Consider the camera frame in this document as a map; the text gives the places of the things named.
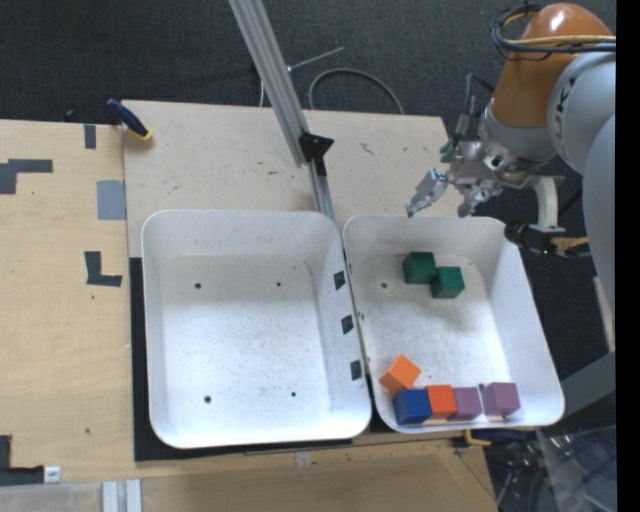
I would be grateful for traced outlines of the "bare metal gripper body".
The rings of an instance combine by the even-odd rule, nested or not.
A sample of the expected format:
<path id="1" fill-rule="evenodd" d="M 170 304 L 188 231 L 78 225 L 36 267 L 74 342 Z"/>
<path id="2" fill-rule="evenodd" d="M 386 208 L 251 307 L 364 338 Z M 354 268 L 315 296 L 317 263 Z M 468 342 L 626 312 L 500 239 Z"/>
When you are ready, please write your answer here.
<path id="1" fill-rule="evenodd" d="M 495 181 L 503 191 L 528 187 L 546 162 L 523 159 L 493 142 L 449 141 L 446 164 L 448 183 L 455 189 L 457 185 Z"/>

